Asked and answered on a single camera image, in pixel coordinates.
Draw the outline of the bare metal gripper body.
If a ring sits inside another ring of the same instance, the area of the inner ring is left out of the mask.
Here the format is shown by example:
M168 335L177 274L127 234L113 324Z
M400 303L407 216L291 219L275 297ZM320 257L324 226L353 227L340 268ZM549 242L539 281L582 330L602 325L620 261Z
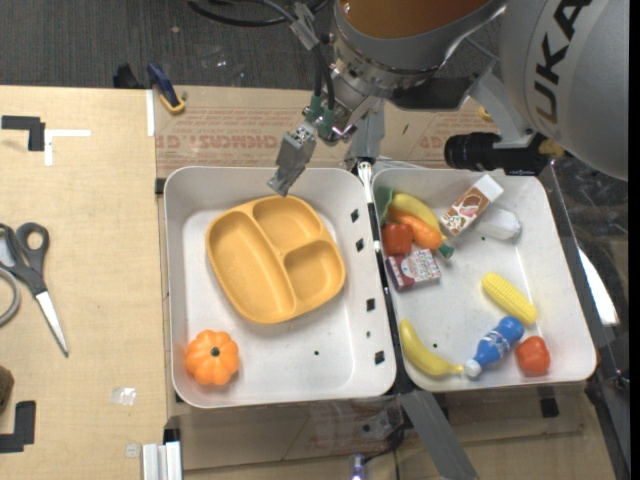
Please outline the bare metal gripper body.
M437 65L400 69L351 57L328 64L314 62L315 80L302 123L314 127L316 142L350 141L356 123L388 101L420 95L429 87Z

